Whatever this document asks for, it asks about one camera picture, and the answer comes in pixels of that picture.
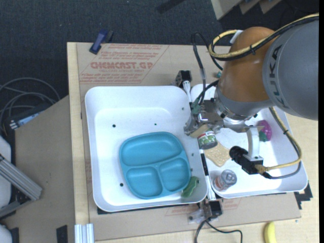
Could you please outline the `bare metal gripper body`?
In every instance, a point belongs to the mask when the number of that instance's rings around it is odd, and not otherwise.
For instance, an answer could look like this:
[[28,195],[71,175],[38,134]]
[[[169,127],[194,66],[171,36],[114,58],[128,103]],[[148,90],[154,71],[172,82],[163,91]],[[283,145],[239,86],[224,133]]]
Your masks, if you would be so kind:
[[199,104],[196,100],[190,104],[190,118],[195,118],[199,124],[200,133],[211,130],[213,125],[223,125],[235,132],[245,132],[245,124],[256,114],[256,105],[253,103],[229,102],[225,105],[219,99],[205,100]]

